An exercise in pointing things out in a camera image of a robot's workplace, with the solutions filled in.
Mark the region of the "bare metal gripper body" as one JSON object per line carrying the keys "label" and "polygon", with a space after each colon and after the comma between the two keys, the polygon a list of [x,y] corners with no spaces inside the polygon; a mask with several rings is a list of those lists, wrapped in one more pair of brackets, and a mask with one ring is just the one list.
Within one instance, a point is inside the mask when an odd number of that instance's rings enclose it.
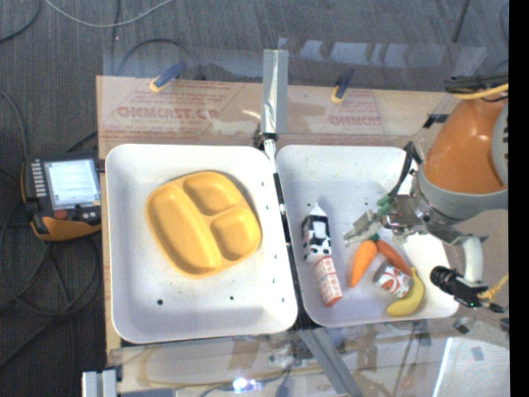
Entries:
{"label": "bare metal gripper body", "polygon": [[433,207],[423,197],[411,194],[386,194],[378,201],[378,219],[383,228],[404,237],[426,234],[433,216]]}

